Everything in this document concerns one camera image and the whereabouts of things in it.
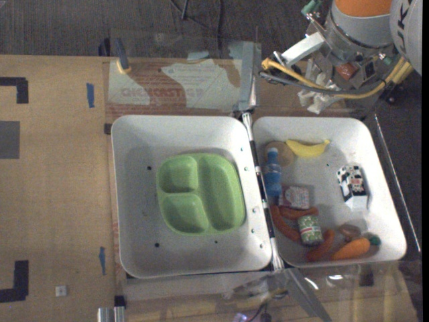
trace orange carrot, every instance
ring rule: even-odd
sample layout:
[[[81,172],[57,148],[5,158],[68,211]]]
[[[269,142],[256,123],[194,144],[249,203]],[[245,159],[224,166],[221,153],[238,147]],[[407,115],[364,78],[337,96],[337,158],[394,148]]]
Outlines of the orange carrot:
[[[313,250],[310,250],[306,254],[306,259],[309,262],[317,261],[323,257],[329,251],[329,249],[332,247],[332,244],[334,243],[334,237],[335,237],[335,231],[332,229],[328,229],[323,234],[323,243],[317,246],[317,248],[314,248]]]
[[[332,255],[331,260],[354,259],[369,251],[371,242],[364,237],[354,239]]]
[[[317,216],[319,214],[319,210],[316,207],[311,207],[308,210],[295,210],[295,209],[291,209],[290,207],[280,206],[279,210],[280,210],[280,215],[292,221],[296,221],[302,216],[307,216],[307,215]]]
[[[295,230],[289,226],[280,215],[280,211],[277,205],[272,205],[269,207],[271,212],[271,217],[273,218],[273,223],[277,229],[285,235],[287,238],[291,239],[294,242],[299,242],[301,240],[301,235],[298,230]]]

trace yellow banana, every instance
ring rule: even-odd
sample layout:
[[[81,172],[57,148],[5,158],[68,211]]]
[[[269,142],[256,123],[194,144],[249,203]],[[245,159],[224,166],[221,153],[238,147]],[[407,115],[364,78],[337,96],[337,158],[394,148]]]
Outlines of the yellow banana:
[[[326,146],[330,143],[330,140],[324,140],[322,143],[313,144],[308,146],[302,144],[299,141],[287,140],[286,144],[289,146],[291,151],[302,158],[315,158],[316,156],[322,155]]]

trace tin can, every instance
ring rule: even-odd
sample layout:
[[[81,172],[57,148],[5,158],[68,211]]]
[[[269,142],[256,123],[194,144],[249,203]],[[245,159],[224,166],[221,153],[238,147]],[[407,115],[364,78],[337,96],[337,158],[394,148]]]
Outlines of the tin can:
[[[298,219],[302,243],[306,246],[317,246],[323,242],[322,230],[317,216],[308,215]]]

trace gray cable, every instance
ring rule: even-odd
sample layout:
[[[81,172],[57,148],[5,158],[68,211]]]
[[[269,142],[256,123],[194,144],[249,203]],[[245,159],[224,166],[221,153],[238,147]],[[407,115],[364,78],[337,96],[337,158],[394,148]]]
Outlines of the gray cable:
[[[292,80],[288,80],[286,78],[279,78],[277,76],[270,75],[270,74],[267,74],[265,72],[259,72],[259,75],[263,78],[268,78],[270,80],[277,81],[278,83],[283,83],[285,85],[292,85],[292,86],[296,86],[296,87],[301,88],[301,89],[305,89],[305,90],[310,91],[310,92],[317,92],[317,93],[323,93],[323,94],[328,94],[328,95],[364,94],[364,93],[367,93],[370,90],[374,89],[376,86],[378,86],[380,84],[380,83],[377,83],[376,85],[371,85],[371,86],[360,88],[360,89],[333,91],[331,89],[318,89],[315,87],[310,87],[307,85],[297,83],[297,82],[292,81]]]

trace green plate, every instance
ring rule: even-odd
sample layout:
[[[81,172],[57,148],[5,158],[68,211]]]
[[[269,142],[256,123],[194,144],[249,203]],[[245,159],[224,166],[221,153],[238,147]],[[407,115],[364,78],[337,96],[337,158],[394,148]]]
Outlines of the green plate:
[[[239,176],[223,156],[199,153],[168,158],[157,171],[156,184],[162,217],[175,232],[219,234],[244,222]]]

